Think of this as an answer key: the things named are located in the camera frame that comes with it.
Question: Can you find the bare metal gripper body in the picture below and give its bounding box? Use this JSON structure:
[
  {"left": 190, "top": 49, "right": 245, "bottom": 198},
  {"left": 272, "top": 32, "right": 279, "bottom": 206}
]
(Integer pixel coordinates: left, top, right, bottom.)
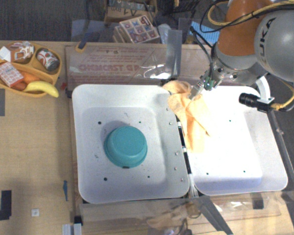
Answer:
[{"left": 198, "top": 66, "right": 240, "bottom": 91}]

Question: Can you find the yellow cloth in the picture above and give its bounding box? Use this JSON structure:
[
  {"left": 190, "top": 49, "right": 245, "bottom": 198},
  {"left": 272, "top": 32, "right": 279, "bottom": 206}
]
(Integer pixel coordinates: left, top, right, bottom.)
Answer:
[{"left": 162, "top": 80, "right": 211, "bottom": 154}]

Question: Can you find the thin black and white rod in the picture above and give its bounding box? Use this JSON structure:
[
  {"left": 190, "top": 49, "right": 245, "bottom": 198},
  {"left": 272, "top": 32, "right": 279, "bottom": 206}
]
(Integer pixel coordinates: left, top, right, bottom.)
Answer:
[{"left": 176, "top": 120, "right": 199, "bottom": 198}]

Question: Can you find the white plastic tray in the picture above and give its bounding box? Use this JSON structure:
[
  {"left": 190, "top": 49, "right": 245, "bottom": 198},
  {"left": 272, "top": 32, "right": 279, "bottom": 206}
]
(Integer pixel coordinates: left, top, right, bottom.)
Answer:
[
  {"left": 186, "top": 85, "right": 289, "bottom": 196},
  {"left": 72, "top": 84, "right": 191, "bottom": 205}
]

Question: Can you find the wooden noughts and crosses box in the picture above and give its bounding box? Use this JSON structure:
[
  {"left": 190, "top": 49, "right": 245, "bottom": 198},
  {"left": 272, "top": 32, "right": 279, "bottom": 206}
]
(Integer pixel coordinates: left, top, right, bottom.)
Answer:
[{"left": 112, "top": 15, "right": 161, "bottom": 44}]

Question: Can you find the teal bowl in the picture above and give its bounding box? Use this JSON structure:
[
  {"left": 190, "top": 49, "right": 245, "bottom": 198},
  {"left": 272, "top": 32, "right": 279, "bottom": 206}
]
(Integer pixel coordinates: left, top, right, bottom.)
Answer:
[{"left": 103, "top": 125, "right": 148, "bottom": 169}]

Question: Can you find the brown cardboard board red print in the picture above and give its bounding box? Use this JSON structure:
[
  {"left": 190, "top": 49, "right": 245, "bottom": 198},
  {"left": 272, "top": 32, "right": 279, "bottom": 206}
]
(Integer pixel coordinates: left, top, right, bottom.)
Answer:
[{"left": 65, "top": 43, "right": 282, "bottom": 225}]

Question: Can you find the brown cardboard box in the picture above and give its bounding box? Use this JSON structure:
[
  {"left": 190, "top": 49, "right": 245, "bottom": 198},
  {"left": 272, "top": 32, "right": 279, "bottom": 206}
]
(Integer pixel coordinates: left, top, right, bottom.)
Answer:
[{"left": 103, "top": 0, "right": 159, "bottom": 24}]

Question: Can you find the red and white can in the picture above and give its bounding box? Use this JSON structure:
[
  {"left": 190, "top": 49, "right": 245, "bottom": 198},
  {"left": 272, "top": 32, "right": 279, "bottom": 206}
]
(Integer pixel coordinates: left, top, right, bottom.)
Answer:
[{"left": 36, "top": 48, "right": 61, "bottom": 72}]

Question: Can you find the yellow banana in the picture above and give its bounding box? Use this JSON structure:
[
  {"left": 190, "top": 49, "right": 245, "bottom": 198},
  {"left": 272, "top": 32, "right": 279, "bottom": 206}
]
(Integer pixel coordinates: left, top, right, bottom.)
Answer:
[{"left": 23, "top": 80, "right": 60, "bottom": 98}]

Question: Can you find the orange divided plate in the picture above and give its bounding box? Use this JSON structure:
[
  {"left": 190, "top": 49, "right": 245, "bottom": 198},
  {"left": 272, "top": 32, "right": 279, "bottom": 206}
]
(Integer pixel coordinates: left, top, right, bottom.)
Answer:
[{"left": 0, "top": 41, "right": 63, "bottom": 98}]

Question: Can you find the orange carrot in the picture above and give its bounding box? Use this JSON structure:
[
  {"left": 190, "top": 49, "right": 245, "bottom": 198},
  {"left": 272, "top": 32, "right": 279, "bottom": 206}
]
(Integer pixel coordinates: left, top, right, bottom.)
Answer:
[{"left": 11, "top": 71, "right": 42, "bottom": 92}]

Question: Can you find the white and orange carton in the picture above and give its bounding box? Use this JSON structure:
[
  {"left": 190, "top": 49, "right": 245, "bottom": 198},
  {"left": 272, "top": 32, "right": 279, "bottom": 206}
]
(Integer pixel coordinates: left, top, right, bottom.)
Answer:
[{"left": 0, "top": 41, "right": 35, "bottom": 64}]

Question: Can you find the red and white packet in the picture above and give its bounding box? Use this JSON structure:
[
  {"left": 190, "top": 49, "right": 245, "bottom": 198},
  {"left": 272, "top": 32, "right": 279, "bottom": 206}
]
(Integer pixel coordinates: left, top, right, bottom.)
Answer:
[{"left": 0, "top": 62, "right": 25, "bottom": 88}]

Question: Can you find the black cylinder on white bracket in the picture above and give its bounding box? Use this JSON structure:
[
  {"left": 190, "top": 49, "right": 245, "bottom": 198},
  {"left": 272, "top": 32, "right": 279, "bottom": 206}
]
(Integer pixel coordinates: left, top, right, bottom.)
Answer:
[{"left": 239, "top": 78, "right": 275, "bottom": 114}]

